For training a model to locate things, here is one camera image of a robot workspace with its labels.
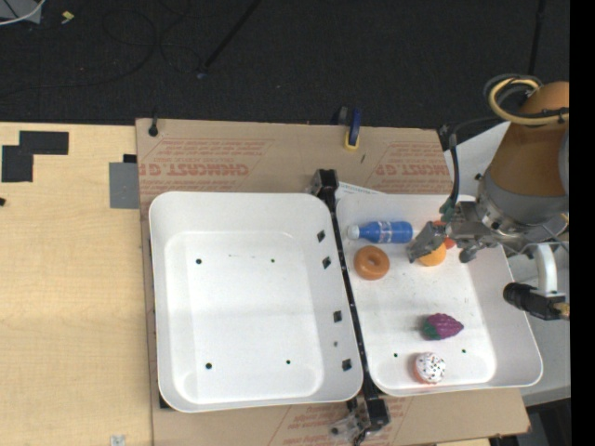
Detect brown cardboard board, red print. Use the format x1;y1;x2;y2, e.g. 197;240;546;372
134;117;532;446

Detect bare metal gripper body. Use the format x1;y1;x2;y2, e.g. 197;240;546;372
444;201;566;252

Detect white sprinkled cupcake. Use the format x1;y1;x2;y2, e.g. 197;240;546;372
413;351;448;386

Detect white plastic tray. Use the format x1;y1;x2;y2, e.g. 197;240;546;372
148;190;365;414
335;187;545;399

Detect orange doughnut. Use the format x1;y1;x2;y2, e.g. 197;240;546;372
352;244;391;282

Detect orange toy fruit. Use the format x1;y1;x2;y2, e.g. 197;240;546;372
417;236;456;269

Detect black block with thin wires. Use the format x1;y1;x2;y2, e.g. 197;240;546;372
309;168;340;198
361;395;391;432

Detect white printed paper sheet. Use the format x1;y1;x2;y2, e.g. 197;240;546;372
337;180;388;198

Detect purple grapes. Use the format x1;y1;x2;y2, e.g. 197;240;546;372
421;312;466;342

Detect thin black rod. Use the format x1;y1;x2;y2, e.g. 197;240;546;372
321;187;378;403

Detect blue plastic bottle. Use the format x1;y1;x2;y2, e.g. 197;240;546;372
346;220;415;245

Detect black cylinder on white bracket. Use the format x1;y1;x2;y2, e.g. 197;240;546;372
502;242;569;321

